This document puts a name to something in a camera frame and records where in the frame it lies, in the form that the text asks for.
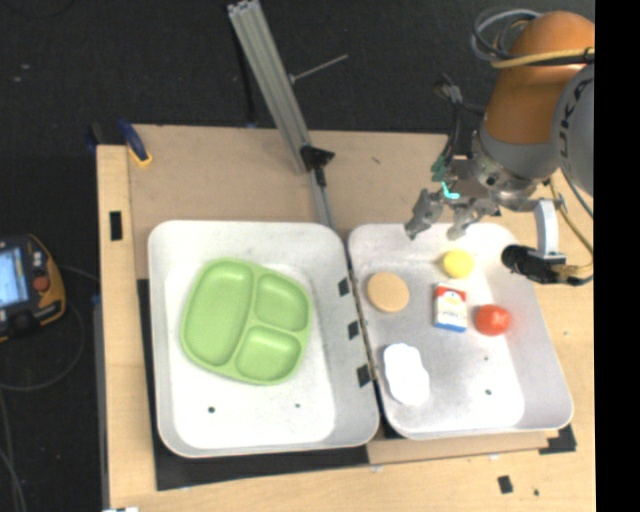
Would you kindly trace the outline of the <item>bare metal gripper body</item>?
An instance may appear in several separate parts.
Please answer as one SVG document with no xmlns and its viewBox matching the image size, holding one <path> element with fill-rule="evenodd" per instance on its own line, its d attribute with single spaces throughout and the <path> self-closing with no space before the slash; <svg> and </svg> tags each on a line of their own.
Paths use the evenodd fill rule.
<svg viewBox="0 0 640 512">
<path fill-rule="evenodd" d="M 435 162 L 435 183 L 440 186 L 435 197 L 445 205 L 494 214 L 500 208 L 532 210 L 541 179 L 515 174 L 491 157 L 440 156 Z"/>
</svg>

